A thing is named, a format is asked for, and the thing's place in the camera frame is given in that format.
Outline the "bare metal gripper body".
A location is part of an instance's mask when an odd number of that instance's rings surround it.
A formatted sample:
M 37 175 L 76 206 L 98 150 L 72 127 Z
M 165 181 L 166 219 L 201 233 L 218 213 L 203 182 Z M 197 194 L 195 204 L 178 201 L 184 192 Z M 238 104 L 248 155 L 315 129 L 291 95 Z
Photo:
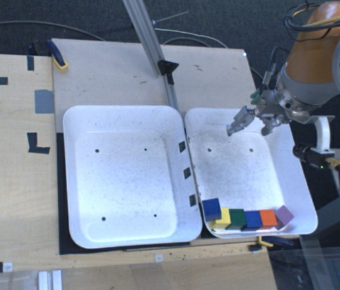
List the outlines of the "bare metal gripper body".
M 319 85 L 265 85 L 254 92 L 254 114 L 261 119 L 275 119 L 285 123 L 311 123 L 310 113 L 319 107 Z

